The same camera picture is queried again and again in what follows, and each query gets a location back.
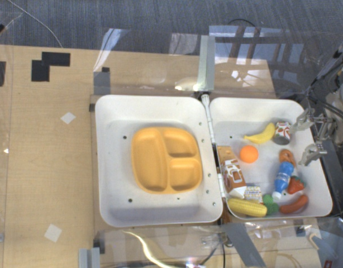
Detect thin black and white rod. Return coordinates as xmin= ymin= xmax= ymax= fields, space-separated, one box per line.
xmin=201 ymin=93 xmax=227 ymax=199

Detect blue bottle with white cap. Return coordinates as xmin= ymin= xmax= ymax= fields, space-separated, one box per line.
xmin=271 ymin=161 xmax=296 ymax=202

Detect red and white can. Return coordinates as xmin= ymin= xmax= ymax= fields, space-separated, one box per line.
xmin=272 ymin=121 xmax=293 ymax=146

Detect white and brown carton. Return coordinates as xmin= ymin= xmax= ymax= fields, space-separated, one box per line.
xmin=220 ymin=159 xmax=248 ymax=200

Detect white plastic tray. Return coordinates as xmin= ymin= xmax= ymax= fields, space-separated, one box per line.
xmin=209 ymin=97 xmax=334 ymax=221
xmin=94 ymin=94 xmax=224 ymax=228

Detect yellow banana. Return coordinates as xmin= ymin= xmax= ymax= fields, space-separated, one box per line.
xmin=243 ymin=122 xmax=277 ymax=145

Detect orange ball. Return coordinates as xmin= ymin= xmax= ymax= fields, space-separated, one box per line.
xmin=239 ymin=145 xmax=259 ymax=164

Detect orange sausage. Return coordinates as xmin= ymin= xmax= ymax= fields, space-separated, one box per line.
xmin=279 ymin=194 xmax=309 ymax=215

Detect red strawberry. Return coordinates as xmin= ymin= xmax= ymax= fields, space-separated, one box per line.
xmin=287 ymin=175 xmax=306 ymax=195

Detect orange divided plate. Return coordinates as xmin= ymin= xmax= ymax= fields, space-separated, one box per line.
xmin=131 ymin=126 xmax=203 ymax=194

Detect yellow corn cob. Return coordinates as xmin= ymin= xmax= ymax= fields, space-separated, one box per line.
xmin=227 ymin=197 xmax=268 ymax=218

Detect small white and yellow packet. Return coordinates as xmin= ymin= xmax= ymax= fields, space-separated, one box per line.
xmin=244 ymin=185 xmax=264 ymax=204

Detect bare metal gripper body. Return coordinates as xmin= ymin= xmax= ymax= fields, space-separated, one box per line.
xmin=313 ymin=112 xmax=340 ymax=151

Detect green broccoli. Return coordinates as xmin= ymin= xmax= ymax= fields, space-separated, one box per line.
xmin=261 ymin=194 xmax=280 ymax=216

